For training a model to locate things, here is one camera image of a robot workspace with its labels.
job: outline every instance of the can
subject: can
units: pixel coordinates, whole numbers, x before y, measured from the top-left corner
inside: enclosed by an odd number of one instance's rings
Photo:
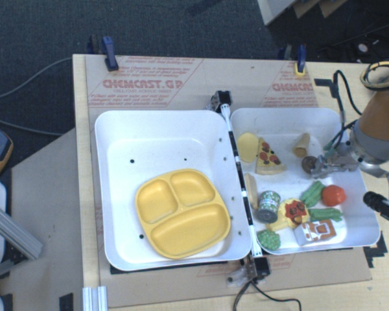
[[[259,197],[258,219],[265,224],[272,224],[278,219],[281,196],[275,191],[264,191]]]

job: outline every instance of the green vegetable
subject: green vegetable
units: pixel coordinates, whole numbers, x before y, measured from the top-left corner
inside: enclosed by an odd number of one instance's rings
[[[332,219],[336,222],[342,221],[343,213],[338,209],[332,207],[328,209],[309,209],[311,221],[320,221],[326,219]]]
[[[257,237],[259,243],[268,250],[276,250],[281,246],[281,239],[275,231],[265,229],[258,232]]]
[[[325,188],[324,184],[320,181],[315,181],[303,194],[301,195],[300,200],[307,206],[315,206],[319,200],[322,199],[322,192]]]

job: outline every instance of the yellow plate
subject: yellow plate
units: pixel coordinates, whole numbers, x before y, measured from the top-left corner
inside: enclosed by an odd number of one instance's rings
[[[144,183],[136,194],[136,209],[153,248],[172,259],[210,248],[230,230],[222,197],[194,169],[175,170]]]

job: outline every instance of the blue clamp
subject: blue clamp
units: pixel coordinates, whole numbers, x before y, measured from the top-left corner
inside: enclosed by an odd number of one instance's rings
[[[298,48],[297,62],[294,65],[294,72],[297,76],[304,76],[305,74],[305,56],[307,55],[307,51],[305,49],[305,45],[300,45]]]
[[[101,49],[102,52],[106,54],[105,64],[108,71],[118,70],[119,67],[114,53],[114,42],[111,37],[102,37]]]

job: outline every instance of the toy tomato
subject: toy tomato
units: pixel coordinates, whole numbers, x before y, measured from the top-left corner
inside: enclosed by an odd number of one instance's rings
[[[338,185],[328,185],[322,191],[322,199],[325,206],[336,206],[346,200],[346,193]]]

